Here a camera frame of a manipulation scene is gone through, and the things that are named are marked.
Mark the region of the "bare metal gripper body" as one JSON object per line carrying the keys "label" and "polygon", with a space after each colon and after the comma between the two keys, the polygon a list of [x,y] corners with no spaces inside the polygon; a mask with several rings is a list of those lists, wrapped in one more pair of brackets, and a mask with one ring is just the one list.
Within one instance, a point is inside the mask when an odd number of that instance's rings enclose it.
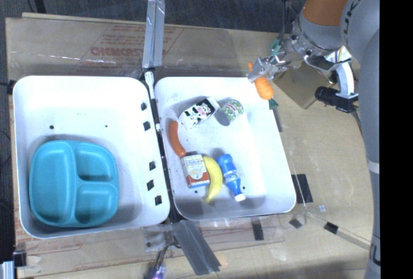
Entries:
{"label": "bare metal gripper body", "polygon": [[325,58],[338,49],[336,36],[308,36],[291,34],[279,35],[278,54],[287,63],[284,72],[276,74],[274,83],[301,108],[309,108],[315,101],[318,87],[333,87],[337,82],[335,72],[319,70],[307,64],[306,60],[319,60],[323,65]]}

